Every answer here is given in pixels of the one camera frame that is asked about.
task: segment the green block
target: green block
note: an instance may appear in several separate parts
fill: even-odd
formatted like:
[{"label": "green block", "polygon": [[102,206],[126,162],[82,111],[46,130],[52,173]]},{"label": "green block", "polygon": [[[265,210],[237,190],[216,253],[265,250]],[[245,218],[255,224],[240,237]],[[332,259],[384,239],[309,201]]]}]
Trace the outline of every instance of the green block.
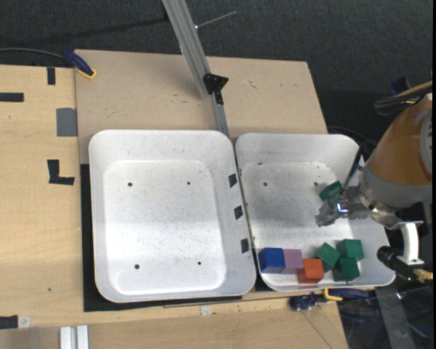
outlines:
[{"label": "green block", "polygon": [[340,256],[341,253],[336,251],[335,248],[330,246],[328,243],[324,243],[315,254],[315,258],[323,261],[323,269],[325,273],[335,266]]},{"label": "green block", "polygon": [[360,271],[354,257],[340,257],[333,268],[333,277],[336,282],[353,281],[359,276]]},{"label": "green block", "polygon": [[333,182],[326,186],[318,195],[321,200],[328,200],[329,204],[334,204],[341,198],[341,186],[342,184],[339,181]]},{"label": "green block", "polygon": [[343,257],[355,257],[357,260],[363,259],[362,241],[358,239],[344,239],[336,245],[336,249],[341,252]]}]

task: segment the orange block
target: orange block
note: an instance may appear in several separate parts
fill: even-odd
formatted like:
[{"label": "orange block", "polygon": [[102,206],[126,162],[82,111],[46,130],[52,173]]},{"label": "orange block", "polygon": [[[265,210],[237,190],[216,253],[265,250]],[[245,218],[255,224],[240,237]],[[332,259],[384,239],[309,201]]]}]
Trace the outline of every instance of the orange block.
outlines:
[{"label": "orange block", "polygon": [[297,273],[301,284],[317,284],[324,277],[323,261],[320,259],[304,259],[304,268]]}]

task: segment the blue and yellow clamp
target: blue and yellow clamp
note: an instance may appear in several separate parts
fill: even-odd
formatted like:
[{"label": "blue and yellow clamp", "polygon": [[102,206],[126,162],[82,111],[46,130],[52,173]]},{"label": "blue and yellow clamp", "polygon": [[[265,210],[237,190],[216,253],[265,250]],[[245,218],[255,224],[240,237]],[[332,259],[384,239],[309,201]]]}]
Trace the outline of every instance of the blue and yellow clamp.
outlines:
[{"label": "blue and yellow clamp", "polygon": [[91,68],[86,61],[79,57],[75,52],[70,52],[65,50],[63,52],[63,58],[68,62],[72,63],[78,70],[78,74],[82,75],[84,78],[92,80],[97,76],[95,69]]}]

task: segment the wooden table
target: wooden table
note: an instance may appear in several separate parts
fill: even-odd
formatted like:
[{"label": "wooden table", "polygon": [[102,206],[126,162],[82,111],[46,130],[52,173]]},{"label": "wooden table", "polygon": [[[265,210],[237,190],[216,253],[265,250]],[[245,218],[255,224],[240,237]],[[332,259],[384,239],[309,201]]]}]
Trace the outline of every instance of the wooden table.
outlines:
[{"label": "wooden table", "polygon": [[[153,320],[161,318],[158,333],[173,329],[189,348],[194,346],[185,345],[189,337],[185,332],[196,324],[214,332],[210,340],[219,343],[214,348],[227,348],[226,342],[241,342],[245,348],[246,342],[263,344],[255,335],[259,325],[266,326],[269,335],[281,337],[284,331],[288,342],[305,340],[307,344],[316,338],[324,345],[331,340],[327,348],[346,348],[336,305],[292,312],[287,297],[295,293],[249,292],[241,301],[213,304],[209,317],[201,316],[199,305],[84,312],[79,164],[84,163],[87,138],[106,127],[213,129],[214,122],[211,106],[198,99],[181,56],[78,52],[97,69],[93,82],[75,75],[73,69],[56,68],[56,83],[48,85],[46,68],[0,65],[0,92],[25,95],[24,103],[0,103],[0,316],[27,316],[31,322],[30,329],[0,332],[0,343],[6,347],[13,337],[23,342],[30,337],[35,342],[34,327],[43,339],[45,332],[51,337],[60,326],[80,324],[90,325],[91,341],[105,342],[104,335],[115,327],[122,332],[142,321],[151,348],[158,336]],[[216,57],[209,58],[209,63],[215,73],[230,77],[223,96],[232,139],[246,132],[326,133],[306,63]],[[160,79],[161,69],[168,71]],[[106,71],[113,76],[107,77]],[[117,79],[122,73],[124,79]],[[151,74],[156,81],[151,81]],[[142,87],[144,95],[142,103],[134,100],[133,104],[130,95],[136,94],[137,87]],[[99,104],[91,106],[94,92],[99,92]],[[123,105],[142,107],[142,116],[136,118],[122,108],[110,92],[124,97]],[[76,106],[79,137],[57,136],[56,110]],[[113,124],[100,124],[90,113],[101,113]],[[59,159],[60,174],[75,177],[74,185],[49,184],[48,159]],[[307,314],[323,322],[316,327]],[[235,324],[249,335],[248,340],[238,334]],[[224,341],[218,339],[217,329],[227,335]],[[196,332],[191,337],[201,340],[201,335]],[[122,334],[109,336],[123,342],[119,348],[136,347],[129,346]]]}]

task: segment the empty white tray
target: empty white tray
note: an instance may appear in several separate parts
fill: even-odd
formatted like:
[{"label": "empty white tray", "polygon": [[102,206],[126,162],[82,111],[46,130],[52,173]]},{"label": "empty white tray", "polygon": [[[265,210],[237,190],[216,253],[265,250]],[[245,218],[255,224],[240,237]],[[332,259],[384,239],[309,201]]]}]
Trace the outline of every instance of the empty white tray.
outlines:
[{"label": "empty white tray", "polygon": [[[360,277],[349,285],[383,286],[394,280],[395,272],[376,257],[378,248],[389,244],[383,226],[370,218],[339,219],[321,228],[315,222],[323,203],[319,192],[337,180],[344,183],[357,151],[357,143],[343,135],[251,133],[238,138],[236,156],[257,253],[265,247],[301,249],[304,258],[311,258],[324,242],[336,247],[344,238],[360,239],[365,257],[358,263]],[[316,285],[299,284],[296,275],[261,276],[280,292],[346,286],[334,281],[332,271]]]},{"label": "empty white tray", "polygon": [[89,144],[95,281],[114,302],[236,296],[256,278],[233,145],[105,130]]}]

